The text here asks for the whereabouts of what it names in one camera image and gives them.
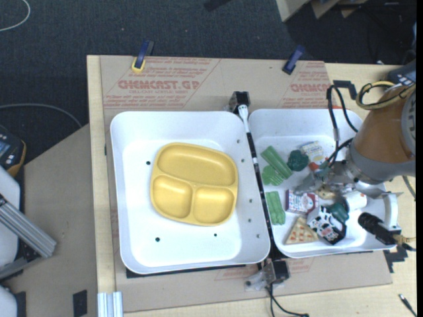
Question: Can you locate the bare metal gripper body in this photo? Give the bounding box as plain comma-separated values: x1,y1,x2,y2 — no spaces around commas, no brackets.
321,159,364,192

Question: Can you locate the cream toy biscuit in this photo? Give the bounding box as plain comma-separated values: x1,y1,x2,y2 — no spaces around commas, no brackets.
316,187,336,201

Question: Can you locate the red and white carton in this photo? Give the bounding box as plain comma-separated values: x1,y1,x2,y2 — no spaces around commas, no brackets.
284,189,319,215

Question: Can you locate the dark green toy broccoli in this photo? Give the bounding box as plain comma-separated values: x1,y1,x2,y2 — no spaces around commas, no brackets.
328,202,350,225
286,149,310,172

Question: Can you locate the small white bottle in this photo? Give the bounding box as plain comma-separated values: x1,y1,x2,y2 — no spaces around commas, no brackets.
342,190,368,211

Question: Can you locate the small white and yellow carton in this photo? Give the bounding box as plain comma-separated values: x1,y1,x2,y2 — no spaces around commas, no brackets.
299,140,328,166

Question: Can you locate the light green toy lettuce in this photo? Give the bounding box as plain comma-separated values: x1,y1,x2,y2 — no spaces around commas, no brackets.
261,165,282,187

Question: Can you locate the long green toy celery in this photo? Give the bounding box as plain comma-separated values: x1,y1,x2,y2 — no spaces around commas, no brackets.
260,145,293,180

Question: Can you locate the light green toy celery bunch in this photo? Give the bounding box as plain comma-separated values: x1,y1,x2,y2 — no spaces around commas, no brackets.
265,191,286,226

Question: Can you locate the black and white cow carton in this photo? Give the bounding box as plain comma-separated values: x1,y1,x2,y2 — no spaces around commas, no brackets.
307,205,348,246

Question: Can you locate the toy pizza slice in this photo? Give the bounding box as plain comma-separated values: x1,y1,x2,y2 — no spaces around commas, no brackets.
284,216,320,245

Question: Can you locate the thin black and white rod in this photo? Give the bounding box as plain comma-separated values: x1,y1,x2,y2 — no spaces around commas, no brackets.
237,104,276,261

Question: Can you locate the white plastic tray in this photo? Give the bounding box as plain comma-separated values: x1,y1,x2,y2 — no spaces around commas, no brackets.
109,110,272,275
247,108,399,259

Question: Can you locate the yellow divided plate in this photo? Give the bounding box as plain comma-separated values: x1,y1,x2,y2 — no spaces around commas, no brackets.
150,142,240,227

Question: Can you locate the brown cardboard board red print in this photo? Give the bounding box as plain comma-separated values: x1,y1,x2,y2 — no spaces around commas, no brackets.
98,55,394,313

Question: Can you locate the black cylinder on white bracket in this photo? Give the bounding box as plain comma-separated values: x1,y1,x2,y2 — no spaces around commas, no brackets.
358,192,403,246

